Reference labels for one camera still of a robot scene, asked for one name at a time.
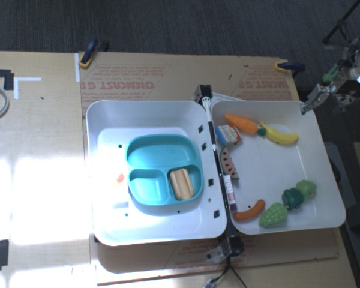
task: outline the white tray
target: white tray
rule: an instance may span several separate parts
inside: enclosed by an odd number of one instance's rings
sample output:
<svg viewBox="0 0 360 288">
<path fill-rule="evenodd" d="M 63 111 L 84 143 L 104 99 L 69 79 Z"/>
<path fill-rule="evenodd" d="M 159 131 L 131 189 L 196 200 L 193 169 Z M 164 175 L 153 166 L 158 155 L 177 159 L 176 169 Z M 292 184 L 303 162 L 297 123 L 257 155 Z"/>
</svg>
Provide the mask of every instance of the white tray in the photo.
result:
<svg viewBox="0 0 360 288">
<path fill-rule="evenodd" d="M 298 101 L 221 101 L 212 107 L 215 126 L 227 124 L 224 114 L 230 113 L 299 135 L 296 144 L 278 145 L 260 135 L 241 133 L 243 140 L 229 146 L 239 175 L 238 181 L 232 181 L 238 211 L 247 210 L 258 199 L 265 200 L 265 208 L 275 202 L 282 203 L 283 191 L 295 187 L 302 179 L 317 185 L 313 199 L 289 211 L 287 220 L 274 227 L 259 226 L 261 214 L 245 222 L 232 218 L 235 227 L 242 233 L 256 235 L 330 228 L 338 227 L 345 221 L 344 204 L 316 117 L 313 111 L 302 115 L 300 105 Z"/>
<path fill-rule="evenodd" d="M 101 243 L 214 238 L 224 232 L 227 218 L 202 106 L 192 101 L 99 101 L 88 108 L 87 131 L 94 233 Z M 141 205 L 128 193 L 126 148 L 137 136 L 168 133 L 187 136 L 196 145 L 203 192 L 189 203 Z M 121 174 L 124 181 L 118 183 Z"/>
<path fill-rule="evenodd" d="M 242 133 L 242 142 L 229 147 L 240 177 L 232 181 L 239 211 L 258 199 L 264 199 L 266 207 L 282 202 L 283 191 L 302 179 L 317 184 L 316 197 L 290 211 L 284 223 L 264 228 L 258 225 L 260 216 L 241 223 L 232 219 L 242 233 L 338 227 L 345 221 L 345 208 L 316 117 L 312 111 L 302 115 L 300 104 L 221 101 L 212 107 L 215 126 L 228 124 L 224 114 L 231 113 L 299 134 L 297 144 L 282 146 L 260 135 Z M 214 238 L 225 231 L 223 196 L 202 106 L 193 101 L 98 101 L 88 108 L 86 120 L 94 233 L 100 242 L 116 246 Z M 187 136 L 197 146 L 203 167 L 203 193 L 189 203 L 143 206 L 128 192 L 125 150 L 135 137 L 163 133 Z"/>
</svg>

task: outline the toy bread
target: toy bread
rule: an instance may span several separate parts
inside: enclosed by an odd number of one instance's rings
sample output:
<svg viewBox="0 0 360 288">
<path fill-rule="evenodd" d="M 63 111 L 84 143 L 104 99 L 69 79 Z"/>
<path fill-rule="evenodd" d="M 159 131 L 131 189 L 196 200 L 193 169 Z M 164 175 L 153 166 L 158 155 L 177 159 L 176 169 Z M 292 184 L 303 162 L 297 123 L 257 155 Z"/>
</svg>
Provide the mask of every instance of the toy bread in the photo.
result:
<svg viewBox="0 0 360 288">
<path fill-rule="evenodd" d="M 191 178 L 186 169 L 173 170 L 169 176 L 176 199 L 186 200 L 194 196 Z"/>
</svg>

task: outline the black cable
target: black cable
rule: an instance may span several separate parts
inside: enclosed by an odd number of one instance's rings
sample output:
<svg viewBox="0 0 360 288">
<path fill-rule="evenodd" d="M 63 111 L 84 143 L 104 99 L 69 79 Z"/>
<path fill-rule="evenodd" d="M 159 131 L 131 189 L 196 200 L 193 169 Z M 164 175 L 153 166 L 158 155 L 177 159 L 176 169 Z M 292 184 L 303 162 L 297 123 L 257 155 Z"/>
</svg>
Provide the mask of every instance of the black cable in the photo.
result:
<svg viewBox="0 0 360 288">
<path fill-rule="evenodd" d="M 346 45 L 345 47 L 349 46 L 349 33 L 348 33 L 348 25 L 344 21 L 339 21 L 338 23 L 338 31 L 340 32 L 341 36 L 345 39 Z"/>
<path fill-rule="evenodd" d="M 245 288 L 248 288 L 247 285 L 244 283 L 244 281 L 241 279 L 240 275 L 236 272 L 236 270 L 232 267 L 232 265 L 230 266 L 232 272 L 236 275 L 236 277 L 239 279 L 240 283 L 242 283 L 242 285 Z"/>
<path fill-rule="evenodd" d="M 228 270 L 230 268 L 230 257 L 229 256 L 226 258 L 226 262 L 227 262 L 227 264 L 226 264 L 226 267 L 225 267 L 223 273 L 221 273 L 220 276 L 218 276 L 218 277 L 214 278 L 213 280 L 211 280 L 211 283 L 216 283 L 225 273 L 228 272 Z"/>
<path fill-rule="evenodd" d="M 228 272 L 229 269 L 232 270 L 232 272 L 236 275 L 236 277 L 239 279 L 240 283 L 242 283 L 242 285 L 245 287 L 245 288 L 248 288 L 247 285 L 244 283 L 244 281 L 242 280 L 242 278 L 240 277 L 240 275 L 236 272 L 236 270 L 232 267 L 231 265 L 231 262 L 230 262 L 230 257 L 228 256 L 226 258 L 226 267 L 223 271 L 223 273 L 221 273 L 218 277 L 214 278 L 213 280 L 211 280 L 211 284 L 214 284 L 216 283 L 224 274 L 226 274 Z"/>
<path fill-rule="evenodd" d="M 341 18 L 341 21 L 344 22 L 346 21 L 346 19 L 348 18 L 348 16 L 353 12 L 353 10 L 359 5 L 360 0 L 357 0 L 352 6 L 351 8 L 348 10 L 348 12 Z M 323 43 L 324 44 L 328 44 L 329 43 L 329 39 L 332 37 L 332 35 L 337 31 L 339 25 L 336 25 L 331 31 L 330 33 L 323 38 Z"/>
</svg>

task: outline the wooden table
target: wooden table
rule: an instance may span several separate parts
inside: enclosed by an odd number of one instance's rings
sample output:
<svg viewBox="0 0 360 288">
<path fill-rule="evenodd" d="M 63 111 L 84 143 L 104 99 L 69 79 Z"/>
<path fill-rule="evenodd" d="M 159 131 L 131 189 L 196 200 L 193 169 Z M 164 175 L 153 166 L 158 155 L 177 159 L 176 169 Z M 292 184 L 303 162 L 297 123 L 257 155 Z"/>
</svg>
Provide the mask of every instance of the wooden table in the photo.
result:
<svg viewBox="0 0 360 288">
<path fill-rule="evenodd" d="M 91 197 L 85 173 L 80 83 L 74 54 L 0 52 L 0 69 L 24 78 L 0 118 L 0 189 L 9 208 L 2 287 L 95 287 Z M 27 81 L 41 78 L 41 81 Z M 290 86 L 296 97 L 294 86 Z M 338 257 L 238 269 L 250 287 L 356 287 L 339 229 Z M 219 272 L 163 278 L 159 287 L 201 287 Z M 152 287 L 152 281 L 117 287 Z M 240 287 L 232 271 L 219 287 Z"/>
</svg>

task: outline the blue plastic plate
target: blue plastic plate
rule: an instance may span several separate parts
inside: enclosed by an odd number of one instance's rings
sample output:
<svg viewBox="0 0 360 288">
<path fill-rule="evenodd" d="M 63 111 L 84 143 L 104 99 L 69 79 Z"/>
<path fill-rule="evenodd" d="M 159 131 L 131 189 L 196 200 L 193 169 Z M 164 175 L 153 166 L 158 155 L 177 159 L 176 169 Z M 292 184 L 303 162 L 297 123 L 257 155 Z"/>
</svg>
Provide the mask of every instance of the blue plastic plate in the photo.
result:
<svg viewBox="0 0 360 288">
<path fill-rule="evenodd" d="M 127 148 L 129 187 L 133 197 L 148 206 L 186 203 L 203 190 L 203 170 L 194 143 L 179 134 L 152 134 L 133 139 Z M 194 196 L 178 200 L 169 174 L 185 168 L 190 176 Z"/>
</svg>

